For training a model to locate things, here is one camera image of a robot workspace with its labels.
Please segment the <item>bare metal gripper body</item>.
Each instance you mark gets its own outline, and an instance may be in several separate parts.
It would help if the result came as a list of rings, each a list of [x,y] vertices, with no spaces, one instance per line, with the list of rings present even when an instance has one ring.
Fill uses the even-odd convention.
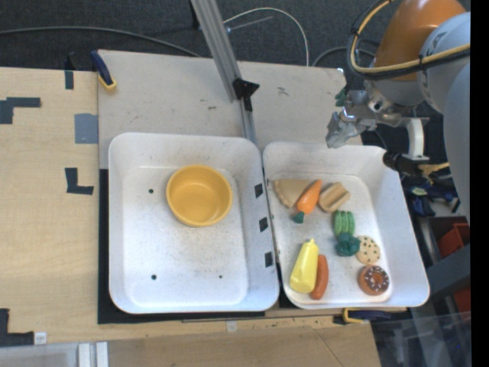
[[[341,108],[339,121],[351,130],[374,130],[378,125],[400,127],[404,116],[400,109],[376,89],[342,89],[336,95]]]

